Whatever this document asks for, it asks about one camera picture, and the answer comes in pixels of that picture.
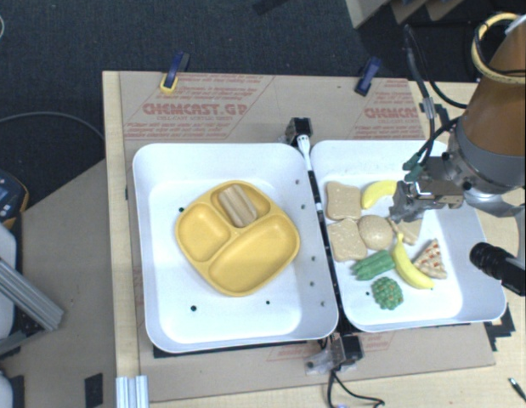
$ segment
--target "toy banana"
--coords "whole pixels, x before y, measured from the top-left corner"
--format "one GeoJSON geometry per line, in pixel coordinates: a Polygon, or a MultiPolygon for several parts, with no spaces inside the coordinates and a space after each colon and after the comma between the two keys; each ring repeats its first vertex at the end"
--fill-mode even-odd
{"type": "Polygon", "coordinates": [[[423,274],[414,264],[411,262],[404,244],[402,242],[404,235],[402,233],[397,234],[397,244],[391,252],[391,257],[395,262],[395,268],[399,275],[411,286],[418,289],[430,289],[434,287],[434,281],[428,276],[423,274]]]}
{"type": "Polygon", "coordinates": [[[363,192],[361,207],[364,209],[371,208],[380,198],[394,195],[396,189],[397,182],[393,180],[382,180],[369,184],[365,192],[363,192]]]}

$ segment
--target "pizza slice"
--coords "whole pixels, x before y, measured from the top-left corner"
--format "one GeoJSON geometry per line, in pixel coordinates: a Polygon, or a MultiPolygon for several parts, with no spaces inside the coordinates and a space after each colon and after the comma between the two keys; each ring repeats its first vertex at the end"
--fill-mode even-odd
{"type": "Polygon", "coordinates": [[[445,279],[448,273],[442,264],[442,255],[440,253],[440,245],[438,240],[434,239],[429,246],[427,246],[419,257],[414,261],[416,266],[425,275],[432,278],[445,279]]]}

